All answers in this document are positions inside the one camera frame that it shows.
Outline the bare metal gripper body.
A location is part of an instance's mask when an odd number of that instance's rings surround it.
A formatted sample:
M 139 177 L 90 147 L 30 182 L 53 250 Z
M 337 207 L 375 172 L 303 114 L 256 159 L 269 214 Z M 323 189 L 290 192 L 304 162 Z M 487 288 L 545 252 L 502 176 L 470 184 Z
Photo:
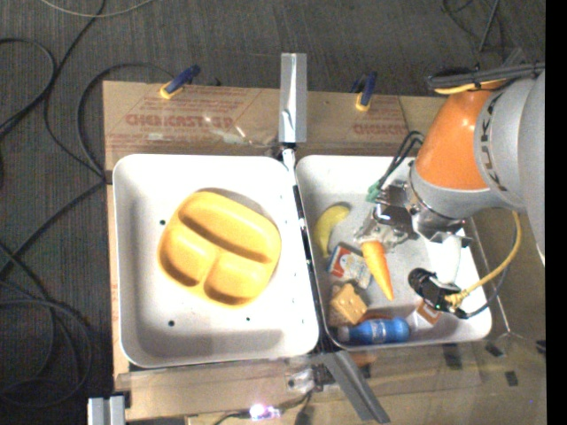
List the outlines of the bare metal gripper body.
M 460 234 L 464 219 L 444 216 L 433 211 L 414 192 L 409 182 L 395 181 L 377 195 L 374 218 L 382 225 L 404 228 L 408 239 L 419 237 L 431 243 L 444 243 L 455 238 L 461 246 L 469 246 L 472 239 Z

